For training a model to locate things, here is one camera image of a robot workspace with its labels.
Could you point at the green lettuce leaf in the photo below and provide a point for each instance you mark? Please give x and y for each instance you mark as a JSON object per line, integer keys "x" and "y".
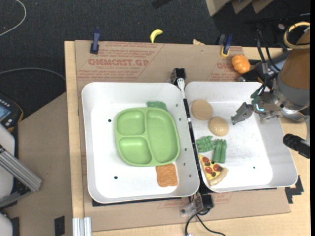
{"x": 155, "y": 104}

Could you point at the tan bread roll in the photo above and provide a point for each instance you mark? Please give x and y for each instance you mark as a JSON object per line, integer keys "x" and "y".
{"x": 218, "y": 126}

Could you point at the white plastic tray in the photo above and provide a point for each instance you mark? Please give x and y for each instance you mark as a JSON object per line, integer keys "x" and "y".
{"x": 103, "y": 144}
{"x": 248, "y": 141}

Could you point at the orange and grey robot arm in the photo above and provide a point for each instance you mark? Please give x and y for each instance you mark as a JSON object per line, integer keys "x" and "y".
{"x": 296, "y": 67}

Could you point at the orange toast slice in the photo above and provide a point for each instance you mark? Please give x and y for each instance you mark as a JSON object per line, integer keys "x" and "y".
{"x": 167, "y": 176}

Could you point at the pizza slice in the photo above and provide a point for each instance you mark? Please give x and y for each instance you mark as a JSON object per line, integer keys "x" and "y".
{"x": 211, "y": 171}

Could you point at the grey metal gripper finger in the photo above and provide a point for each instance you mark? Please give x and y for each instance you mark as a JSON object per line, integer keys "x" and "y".
{"x": 269, "y": 117}
{"x": 242, "y": 113}

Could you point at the green asparagus bunch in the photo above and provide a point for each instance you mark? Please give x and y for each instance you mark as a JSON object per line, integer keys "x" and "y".
{"x": 219, "y": 151}

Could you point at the yellow banana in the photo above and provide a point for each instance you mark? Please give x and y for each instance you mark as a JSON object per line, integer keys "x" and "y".
{"x": 155, "y": 34}

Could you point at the thin black and white rod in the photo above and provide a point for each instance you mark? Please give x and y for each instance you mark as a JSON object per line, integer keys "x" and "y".
{"x": 188, "y": 114}

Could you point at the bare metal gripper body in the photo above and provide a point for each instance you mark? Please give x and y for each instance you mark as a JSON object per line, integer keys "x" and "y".
{"x": 289, "y": 109}

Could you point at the brown cardboard board red print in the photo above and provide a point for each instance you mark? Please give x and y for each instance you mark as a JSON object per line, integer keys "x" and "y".
{"x": 118, "y": 63}

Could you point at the tan round biscuit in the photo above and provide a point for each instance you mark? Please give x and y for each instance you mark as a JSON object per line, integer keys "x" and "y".
{"x": 201, "y": 109}

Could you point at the black cylinder on white bracket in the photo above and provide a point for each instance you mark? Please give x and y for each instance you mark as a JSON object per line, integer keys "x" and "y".
{"x": 295, "y": 142}

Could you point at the orange pumpkin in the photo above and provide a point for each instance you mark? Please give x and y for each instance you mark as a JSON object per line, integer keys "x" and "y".
{"x": 240, "y": 63}

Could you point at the green divided plate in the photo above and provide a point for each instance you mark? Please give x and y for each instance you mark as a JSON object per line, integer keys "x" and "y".
{"x": 160, "y": 136}

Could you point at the green pea pods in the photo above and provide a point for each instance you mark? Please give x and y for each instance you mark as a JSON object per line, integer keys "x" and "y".
{"x": 204, "y": 144}

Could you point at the beige toy food piece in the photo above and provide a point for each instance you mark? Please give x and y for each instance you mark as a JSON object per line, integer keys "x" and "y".
{"x": 198, "y": 42}

